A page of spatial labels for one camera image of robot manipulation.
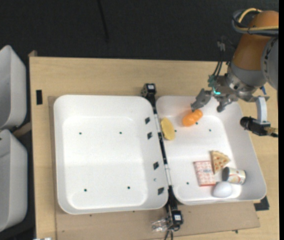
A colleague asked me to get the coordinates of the white plastic tray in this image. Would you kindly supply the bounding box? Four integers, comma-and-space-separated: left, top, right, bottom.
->
156, 95, 268, 206
53, 94, 170, 215

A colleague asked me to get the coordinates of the black block with wires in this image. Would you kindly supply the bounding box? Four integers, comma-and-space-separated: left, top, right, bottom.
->
140, 83, 158, 98
169, 209, 183, 227

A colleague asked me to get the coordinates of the white egg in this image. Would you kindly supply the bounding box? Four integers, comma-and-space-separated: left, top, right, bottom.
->
212, 181, 233, 199

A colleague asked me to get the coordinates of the small white and orange can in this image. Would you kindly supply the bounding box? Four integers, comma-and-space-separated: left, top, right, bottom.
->
222, 166, 247, 185

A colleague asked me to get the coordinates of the pink patterned carton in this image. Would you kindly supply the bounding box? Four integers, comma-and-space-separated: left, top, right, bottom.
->
193, 160, 218, 187

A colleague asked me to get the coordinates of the yellow toy biscuit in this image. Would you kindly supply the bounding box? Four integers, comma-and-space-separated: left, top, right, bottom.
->
160, 117, 176, 142

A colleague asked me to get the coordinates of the orange toy bread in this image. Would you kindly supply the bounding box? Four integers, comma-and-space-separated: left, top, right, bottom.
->
182, 109, 204, 128

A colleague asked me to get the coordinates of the thin black and white rod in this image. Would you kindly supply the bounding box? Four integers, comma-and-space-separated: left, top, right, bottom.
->
149, 95, 179, 211

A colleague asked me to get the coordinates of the toy pizza slice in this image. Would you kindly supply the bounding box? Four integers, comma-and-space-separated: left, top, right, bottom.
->
210, 150, 231, 175

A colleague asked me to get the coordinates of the black cylinder on white bracket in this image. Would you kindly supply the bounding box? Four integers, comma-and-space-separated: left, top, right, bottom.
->
240, 96, 272, 137

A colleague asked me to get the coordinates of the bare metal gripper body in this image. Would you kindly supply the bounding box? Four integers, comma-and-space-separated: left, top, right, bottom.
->
211, 74, 260, 103

